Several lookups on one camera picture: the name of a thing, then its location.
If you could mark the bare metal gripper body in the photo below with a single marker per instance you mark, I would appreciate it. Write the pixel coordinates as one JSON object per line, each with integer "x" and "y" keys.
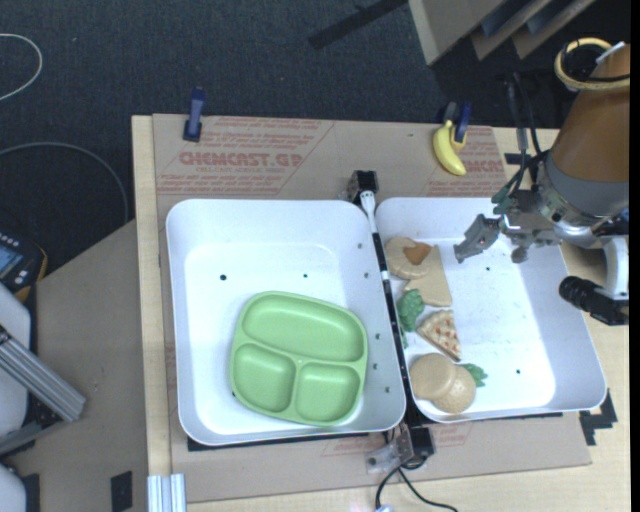
{"x": 532, "y": 215}

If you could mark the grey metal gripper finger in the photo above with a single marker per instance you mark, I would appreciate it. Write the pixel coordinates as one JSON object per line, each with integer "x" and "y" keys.
{"x": 477, "y": 237}
{"x": 522, "y": 251}

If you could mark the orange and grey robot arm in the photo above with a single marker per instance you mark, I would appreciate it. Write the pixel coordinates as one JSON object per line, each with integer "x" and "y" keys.
{"x": 592, "y": 130}

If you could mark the beige bread slice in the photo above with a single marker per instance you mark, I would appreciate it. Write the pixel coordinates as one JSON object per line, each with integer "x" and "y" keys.
{"x": 435, "y": 287}

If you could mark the white plastic tray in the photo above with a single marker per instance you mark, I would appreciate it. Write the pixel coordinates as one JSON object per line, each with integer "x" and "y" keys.
{"x": 210, "y": 320}
{"x": 500, "y": 325}

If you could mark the tan biscuit with brown heart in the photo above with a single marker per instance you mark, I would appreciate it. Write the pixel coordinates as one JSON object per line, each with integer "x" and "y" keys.
{"x": 400, "y": 262}

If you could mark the yellow banana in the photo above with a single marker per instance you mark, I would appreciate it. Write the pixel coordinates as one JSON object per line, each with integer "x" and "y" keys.
{"x": 447, "y": 152}

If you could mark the green broccoli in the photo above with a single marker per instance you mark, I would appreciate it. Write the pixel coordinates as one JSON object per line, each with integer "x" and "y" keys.
{"x": 410, "y": 307}

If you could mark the thin black and white rod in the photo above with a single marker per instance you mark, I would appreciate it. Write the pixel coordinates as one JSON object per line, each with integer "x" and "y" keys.
{"x": 386, "y": 280}

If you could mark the pizza slice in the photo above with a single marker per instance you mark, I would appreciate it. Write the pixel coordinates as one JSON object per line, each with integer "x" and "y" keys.
{"x": 442, "y": 332}

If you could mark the green lettuce leaf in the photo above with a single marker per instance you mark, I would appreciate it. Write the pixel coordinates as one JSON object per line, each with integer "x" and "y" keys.
{"x": 477, "y": 374}

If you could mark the round tan biscuit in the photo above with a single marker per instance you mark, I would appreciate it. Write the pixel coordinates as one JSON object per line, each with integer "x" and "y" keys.
{"x": 430, "y": 376}

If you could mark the beige bread bun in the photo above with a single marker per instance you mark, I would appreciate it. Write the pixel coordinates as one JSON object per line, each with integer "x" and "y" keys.
{"x": 462, "y": 397}

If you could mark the green divided plate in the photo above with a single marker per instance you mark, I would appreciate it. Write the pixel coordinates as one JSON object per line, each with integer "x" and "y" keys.
{"x": 300, "y": 330}

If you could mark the brown cardboard board red print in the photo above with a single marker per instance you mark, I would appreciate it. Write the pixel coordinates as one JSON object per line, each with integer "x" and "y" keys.
{"x": 240, "y": 160}

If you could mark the black cylinder on white bracket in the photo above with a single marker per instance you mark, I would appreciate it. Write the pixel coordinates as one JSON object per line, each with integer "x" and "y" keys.
{"x": 590, "y": 296}

